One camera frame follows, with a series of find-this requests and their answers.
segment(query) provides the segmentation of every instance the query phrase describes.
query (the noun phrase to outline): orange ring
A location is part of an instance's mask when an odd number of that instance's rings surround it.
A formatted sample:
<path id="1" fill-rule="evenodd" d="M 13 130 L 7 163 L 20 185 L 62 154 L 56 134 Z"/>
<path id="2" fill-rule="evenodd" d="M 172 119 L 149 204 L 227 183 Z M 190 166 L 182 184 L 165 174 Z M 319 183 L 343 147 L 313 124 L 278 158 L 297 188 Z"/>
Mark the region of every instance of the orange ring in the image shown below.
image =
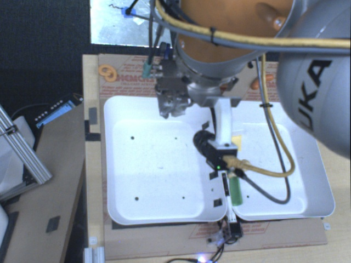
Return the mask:
<path id="1" fill-rule="evenodd" d="M 114 82 L 117 80 L 117 71 L 111 65 L 108 64 L 101 64 L 99 66 L 99 74 L 104 76 L 107 82 Z"/>

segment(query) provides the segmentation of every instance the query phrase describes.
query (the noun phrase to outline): green object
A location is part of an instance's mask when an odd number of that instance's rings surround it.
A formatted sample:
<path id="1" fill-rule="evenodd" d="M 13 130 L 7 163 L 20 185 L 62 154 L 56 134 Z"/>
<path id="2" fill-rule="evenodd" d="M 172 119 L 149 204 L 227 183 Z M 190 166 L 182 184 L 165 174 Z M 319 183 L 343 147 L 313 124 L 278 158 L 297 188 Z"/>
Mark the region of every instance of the green object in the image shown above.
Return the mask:
<path id="1" fill-rule="evenodd" d="M 229 179 L 229 191 L 231 197 L 231 203 L 235 207 L 242 204 L 242 196 L 240 189 L 240 182 L 238 177 Z"/>
<path id="2" fill-rule="evenodd" d="M 143 78 L 150 78 L 151 69 L 152 69 L 152 63 L 148 64 L 148 61 L 144 62 L 142 77 Z"/>

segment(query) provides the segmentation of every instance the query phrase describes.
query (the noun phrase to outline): black lettering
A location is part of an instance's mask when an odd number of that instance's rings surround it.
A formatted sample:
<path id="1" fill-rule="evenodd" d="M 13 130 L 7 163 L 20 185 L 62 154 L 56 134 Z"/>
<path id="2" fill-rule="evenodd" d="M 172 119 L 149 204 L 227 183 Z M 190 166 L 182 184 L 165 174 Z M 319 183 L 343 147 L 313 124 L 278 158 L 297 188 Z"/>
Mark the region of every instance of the black lettering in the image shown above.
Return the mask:
<path id="1" fill-rule="evenodd" d="M 317 87 L 319 87 L 319 85 L 320 85 L 319 77 L 323 73 L 324 68 L 329 67 L 330 64 L 331 64 L 330 60 L 313 60 L 311 62 L 307 72 Z M 314 71 L 315 67 L 318 67 L 317 73 L 315 73 L 315 71 Z"/>
<path id="2" fill-rule="evenodd" d="M 312 118 L 310 115 L 308 115 L 305 111 L 303 111 L 302 109 L 298 109 L 298 112 L 300 112 L 303 116 L 305 116 L 309 122 L 309 124 L 305 124 L 304 122 L 300 121 L 302 125 L 304 125 L 306 128 L 308 128 L 309 130 L 311 130 L 311 132 L 313 132 L 313 123 L 312 123 Z"/>
<path id="3" fill-rule="evenodd" d="M 310 106 L 308 102 L 316 97 L 317 90 L 315 90 L 313 93 L 307 94 L 306 87 L 305 87 L 305 82 L 303 82 L 302 86 L 301 86 L 301 91 L 302 91 L 302 94 L 303 94 L 303 100 L 302 99 L 298 99 L 298 102 L 302 106 L 306 107 L 309 111 L 313 112 L 313 107 Z"/>

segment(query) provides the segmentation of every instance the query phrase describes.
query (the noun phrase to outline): yellow cable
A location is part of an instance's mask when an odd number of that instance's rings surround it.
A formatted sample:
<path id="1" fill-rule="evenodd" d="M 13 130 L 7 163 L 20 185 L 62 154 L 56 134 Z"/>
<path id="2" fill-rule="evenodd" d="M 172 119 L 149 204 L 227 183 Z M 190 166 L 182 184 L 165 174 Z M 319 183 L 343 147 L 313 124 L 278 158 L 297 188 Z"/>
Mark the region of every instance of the yellow cable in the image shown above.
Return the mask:
<path id="1" fill-rule="evenodd" d="M 262 78 L 262 88 L 263 88 L 264 99 L 265 99 L 265 102 L 269 102 L 267 86 L 266 86 L 266 82 L 265 82 L 265 54 L 262 55 L 261 75 L 262 75 L 261 78 Z M 247 161 L 241 161 L 238 158 L 236 158 L 235 156 L 224 156 L 223 161 L 225 161 L 227 163 L 228 168 L 233 167 L 233 168 L 239 168 L 239 169 L 246 169 L 246 170 L 255 171 L 257 173 L 269 175 L 269 176 L 276 177 L 276 178 L 285 178 L 285 177 L 288 177 L 289 175 L 291 175 L 295 171 L 295 162 L 294 162 L 288 148 L 286 147 L 286 145 L 285 145 L 285 143 L 284 143 L 284 141 L 279 133 L 279 130 L 275 124 L 270 107 L 267 107 L 267 111 L 268 111 L 268 117 L 271 121 L 274 133 L 276 135 L 276 138 L 278 139 L 281 147 L 283 148 L 283 150 L 284 150 L 284 152 L 285 152 L 285 154 L 290 162 L 290 169 L 285 173 L 276 173 L 273 171 L 269 171 L 266 169 L 262 169 L 262 168 L 250 165 L 249 163 L 247 163 Z"/>
<path id="2" fill-rule="evenodd" d="M 220 39 L 245 43 L 245 44 L 255 44 L 255 45 L 265 45 L 265 46 L 275 46 L 275 47 L 319 47 L 319 48 L 343 48 L 350 49 L 351 44 L 350 40 L 346 39 L 315 39 L 315 38 L 269 38 L 269 37 L 254 37 L 239 35 L 235 33 L 229 33 L 224 31 L 215 31 L 212 33 L 211 30 L 207 27 L 202 27 L 198 25 L 189 24 L 183 22 L 166 14 L 162 9 L 161 3 L 159 0 L 156 0 L 156 8 L 160 13 L 162 18 L 170 23 L 171 25 L 190 31 L 199 33 L 202 35 L 218 37 Z"/>

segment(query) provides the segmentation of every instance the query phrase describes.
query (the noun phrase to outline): blue clip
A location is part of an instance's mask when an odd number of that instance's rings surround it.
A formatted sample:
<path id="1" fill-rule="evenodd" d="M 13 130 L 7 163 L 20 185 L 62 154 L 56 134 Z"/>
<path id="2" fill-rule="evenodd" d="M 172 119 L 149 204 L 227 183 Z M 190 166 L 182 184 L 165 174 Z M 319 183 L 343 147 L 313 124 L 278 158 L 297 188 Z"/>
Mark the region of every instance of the blue clip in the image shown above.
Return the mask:
<path id="1" fill-rule="evenodd" d="M 129 7 L 124 7 L 124 8 L 121 9 L 122 15 L 123 15 L 123 17 L 126 18 L 126 19 L 128 19 L 128 18 L 129 18 L 129 19 L 130 19 L 130 18 L 133 18 L 132 15 L 127 15 L 127 14 L 126 14 L 126 10 L 127 10 L 128 8 L 129 8 Z M 133 8 L 132 11 L 131 11 L 131 14 L 136 15 L 136 14 L 137 14 L 137 11 Z"/>

